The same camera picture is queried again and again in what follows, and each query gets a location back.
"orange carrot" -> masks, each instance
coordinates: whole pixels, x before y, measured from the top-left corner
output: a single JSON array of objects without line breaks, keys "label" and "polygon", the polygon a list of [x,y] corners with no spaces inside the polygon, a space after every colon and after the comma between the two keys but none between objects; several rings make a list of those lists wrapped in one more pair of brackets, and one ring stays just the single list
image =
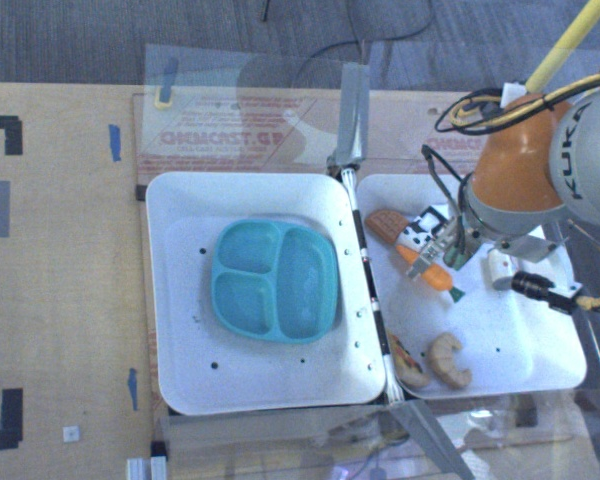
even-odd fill
[{"label": "orange carrot", "polygon": [[[418,253],[404,245],[396,245],[396,250],[409,265],[413,265],[418,259]],[[443,292],[453,289],[453,279],[451,278],[451,274],[436,263],[433,263],[420,275],[420,277],[429,283],[429,286],[435,290]]]}]

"white tray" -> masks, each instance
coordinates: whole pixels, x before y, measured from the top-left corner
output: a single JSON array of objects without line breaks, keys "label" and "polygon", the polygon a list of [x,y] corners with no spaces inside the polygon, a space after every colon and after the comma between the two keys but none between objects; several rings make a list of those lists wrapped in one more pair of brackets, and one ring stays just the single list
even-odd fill
[{"label": "white tray", "polygon": [[[457,187],[450,176],[444,179]],[[363,219],[380,209],[415,217],[429,205],[445,204],[428,175],[368,176],[360,182],[357,196]],[[456,364],[473,372],[473,381],[465,389],[451,389],[432,374],[431,384],[411,389],[413,395],[441,399],[567,389],[584,380],[586,360],[573,319],[544,302],[511,290],[494,290],[486,264],[487,245],[453,273],[454,284],[466,293],[454,304],[449,294],[434,291],[421,279],[408,279],[408,266],[395,249],[369,230],[366,235],[387,329],[428,371],[422,354],[438,334],[450,331],[464,344],[455,356]],[[551,261],[520,267],[557,283],[572,276],[563,248]]]},{"label": "white tray", "polygon": [[[341,184],[314,174],[172,172],[151,182],[146,201],[158,376],[171,408],[203,415],[360,404],[382,393],[386,374]],[[253,217],[309,226],[334,244],[339,302],[321,339],[265,342],[216,319],[210,296],[216,239],[225,226]]]}]

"teal plate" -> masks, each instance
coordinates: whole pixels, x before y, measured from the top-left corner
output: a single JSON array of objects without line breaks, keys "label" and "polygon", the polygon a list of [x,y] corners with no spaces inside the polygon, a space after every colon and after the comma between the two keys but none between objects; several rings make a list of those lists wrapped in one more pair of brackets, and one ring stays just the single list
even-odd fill
[{"label": "teal plate", "polygon": [[218,237],[211,271],[216,316],[251,338],[309,343],[326,334],[338,302],[333,245],[305,226],[246,219]]}]

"wooden surface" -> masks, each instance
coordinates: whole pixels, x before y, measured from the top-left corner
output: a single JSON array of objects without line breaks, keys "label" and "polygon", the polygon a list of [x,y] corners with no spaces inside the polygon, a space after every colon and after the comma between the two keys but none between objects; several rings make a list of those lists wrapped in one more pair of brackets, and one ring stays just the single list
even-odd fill
[{"label": "wooden surface", "polygon": [[[131,86],[0,84],[24,123],[4,155],[10,232],[0,238],[0,396],[24,391],[24,439],[0,479],[122,478],[152,438]],[[121,131],[114,162],[108,125]],[[137,370],[138,410],[127,386]],[[81,440],[63,443],[63,427]]]}]

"black connector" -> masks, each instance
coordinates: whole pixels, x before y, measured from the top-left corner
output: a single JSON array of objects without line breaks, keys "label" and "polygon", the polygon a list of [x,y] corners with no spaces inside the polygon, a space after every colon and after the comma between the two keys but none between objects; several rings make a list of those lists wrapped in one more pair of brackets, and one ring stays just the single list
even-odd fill
[{"label": "black connector", "polygon": [[555,288],[553,281],[538,274],[516,272],[511,281],[511,288],[529,299],[547,302],[551,309],[566,315],[571,315],[578,309],[578,304],[573,299],[550,290]]}]

